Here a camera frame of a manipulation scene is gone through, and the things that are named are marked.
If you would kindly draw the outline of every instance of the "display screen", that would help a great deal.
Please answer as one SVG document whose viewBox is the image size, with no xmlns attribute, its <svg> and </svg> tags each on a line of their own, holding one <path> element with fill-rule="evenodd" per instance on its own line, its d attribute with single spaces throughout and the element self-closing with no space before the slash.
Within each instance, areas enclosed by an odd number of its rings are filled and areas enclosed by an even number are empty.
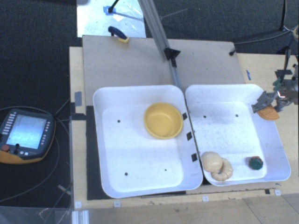
<svg viewBox="0 0 299 224">
<path fill-rule="evenodd" d="M 38 149 L 46 119 L 19 114 L 8 137 L 7 144 Z"/>
</svg>

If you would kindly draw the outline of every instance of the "yellow bowl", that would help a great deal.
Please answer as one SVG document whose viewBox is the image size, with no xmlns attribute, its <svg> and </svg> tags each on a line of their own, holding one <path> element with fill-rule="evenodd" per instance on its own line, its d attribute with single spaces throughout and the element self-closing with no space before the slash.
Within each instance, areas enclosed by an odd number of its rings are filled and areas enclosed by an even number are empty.
<svg viewBox="0 0 299 224">
<path fill-rule="evenodd" d="M 171 139 L 183 128 L 181 113 L 168 103 L 154 103 L 143 117 L 146 130 L 157 139 Z"/>
</svg>

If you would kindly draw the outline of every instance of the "red button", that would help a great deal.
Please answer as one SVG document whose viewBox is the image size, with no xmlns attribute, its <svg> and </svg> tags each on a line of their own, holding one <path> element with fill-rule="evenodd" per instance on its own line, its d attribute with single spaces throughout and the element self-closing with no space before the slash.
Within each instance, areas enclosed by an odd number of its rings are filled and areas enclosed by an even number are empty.
<svg viewBox="0 0 299 224">
<path fill-rule="evenodd" d="M 1 151 L 3 151 L 3 152 L 9 152 L 9 145 L 7 145 L 7 144 L 5 144 L 5 145 L 3 145 L 2 147 L 1 147 Z"/>
</svg>

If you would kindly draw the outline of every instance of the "beige ring-shaped toy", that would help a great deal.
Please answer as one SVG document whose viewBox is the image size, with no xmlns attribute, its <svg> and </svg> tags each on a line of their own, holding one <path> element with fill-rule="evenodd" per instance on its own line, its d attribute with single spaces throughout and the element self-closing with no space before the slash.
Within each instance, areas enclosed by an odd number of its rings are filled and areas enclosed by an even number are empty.
<svg viewBox="0 0 299 224">
<path fill-rule="evenodd" d="M 220 169 L 220 173 L 211 172 L 212 178 L 217 181 L 224 181 L 233 175 L 233 167 L 227 159 L 222 158 L 222 168 Z"/>
</svg>

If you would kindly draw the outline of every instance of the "white tray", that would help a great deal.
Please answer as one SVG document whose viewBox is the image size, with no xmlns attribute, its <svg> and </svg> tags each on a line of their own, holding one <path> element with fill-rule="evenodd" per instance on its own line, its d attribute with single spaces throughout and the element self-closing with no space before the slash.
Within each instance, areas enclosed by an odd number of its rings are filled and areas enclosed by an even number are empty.
<svg viewBox="0 0 299 224">
<path fill-rule="evenodd" d="M 93 96 L 103 190 L 113 198 L 197 188 L 203 179 L 189 118 L 169 140 L 148 134 L 143 114 L 166 102 L 187 113 L 182 91 L 173 85 L 105 87 Z"/>
<path fill-rule="evenodd" d="M 185 92 L 200 154 L 217 152 L 230 161 L 234 172 L 224 182 L 204 171 L 215 186 L 282 181 L 291 174 L 274 121 L 252 112 L 263 90 L 254 84 L 192 85 Z M 252 170 L 249 158 L 260 156 L 263 168 Z"/>
</svg>

